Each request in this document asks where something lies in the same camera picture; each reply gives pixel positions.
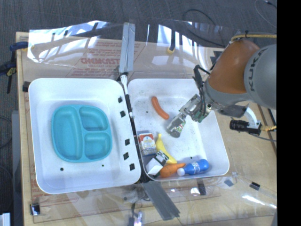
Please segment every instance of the blue bottle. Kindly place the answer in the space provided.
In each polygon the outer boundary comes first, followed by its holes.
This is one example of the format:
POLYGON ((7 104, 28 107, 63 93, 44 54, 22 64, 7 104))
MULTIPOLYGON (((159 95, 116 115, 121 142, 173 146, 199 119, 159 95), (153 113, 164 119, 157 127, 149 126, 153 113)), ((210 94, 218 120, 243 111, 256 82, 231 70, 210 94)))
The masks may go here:
POLYGON ((206 159, 201 159, 199 161, 194 161, 187 164, 183 168, 179 168, 177 173, 179 176, 184 176, 185 174, 195 175, 200 172, 206 171, 209 168, 209 163, 206 159))

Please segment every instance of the gray carpet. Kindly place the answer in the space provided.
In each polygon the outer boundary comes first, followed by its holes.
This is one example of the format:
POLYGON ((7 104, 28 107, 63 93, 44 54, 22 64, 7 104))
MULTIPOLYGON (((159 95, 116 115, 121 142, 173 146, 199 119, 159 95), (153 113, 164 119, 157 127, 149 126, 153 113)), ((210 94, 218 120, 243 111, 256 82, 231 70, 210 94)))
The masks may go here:
MULTIPOLYGON (((184 19, 241 31, 276 33, 277 0, 267 1, 271 4, 263 0, 0 0, 0 64, 10 60, 9 46, 15 42, 17 31, 58 28, 92 20, 123 23, 130 19, 184 19)), ((143 40, 145 33, 140 34, 143 40)), ((260 47, 269 43, 257 42, 260 47)), ((15 74, 9 94, 7 84, 8 77, 0 76, 0 214, 13 215, 9 120, 18 103, 15 74)))

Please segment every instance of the white bottle cap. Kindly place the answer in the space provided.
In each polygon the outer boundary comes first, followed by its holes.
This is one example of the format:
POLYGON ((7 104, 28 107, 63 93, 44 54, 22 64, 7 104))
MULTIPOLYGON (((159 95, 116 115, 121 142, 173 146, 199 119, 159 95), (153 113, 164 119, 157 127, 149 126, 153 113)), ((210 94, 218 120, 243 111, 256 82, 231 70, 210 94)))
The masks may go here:
POLYGON ((185 175, 185 170, 184 170, 184 168, 179 168, 179 169, 177 170, 177 173, 178 173, 179 176, 184 176, 184 175, 185 175))

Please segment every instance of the toy sausage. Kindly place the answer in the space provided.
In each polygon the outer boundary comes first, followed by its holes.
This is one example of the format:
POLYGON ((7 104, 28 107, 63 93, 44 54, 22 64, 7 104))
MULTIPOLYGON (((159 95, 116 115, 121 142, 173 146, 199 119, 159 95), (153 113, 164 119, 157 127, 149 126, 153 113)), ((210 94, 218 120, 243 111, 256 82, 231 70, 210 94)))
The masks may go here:
POLYGON ((169 119, 169 114, 167 114, 163 109, 161 108, 159 101, 157 97, 153 96, 151 98, 151 103, 153 107, 155 108, 156 112, 161 116, 163 119, 168 120, 169 119))

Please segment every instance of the blue divided plate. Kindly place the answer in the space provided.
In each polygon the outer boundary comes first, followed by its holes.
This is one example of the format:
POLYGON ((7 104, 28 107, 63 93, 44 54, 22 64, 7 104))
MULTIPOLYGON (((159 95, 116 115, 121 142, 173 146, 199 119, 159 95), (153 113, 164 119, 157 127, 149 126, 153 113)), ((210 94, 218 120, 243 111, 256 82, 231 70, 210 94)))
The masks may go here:
POLYGON ((88 105, 63 105, 52 115, 52 142, 56 154, 69 162, 97 161, 112 150, 108 117, 88 105))

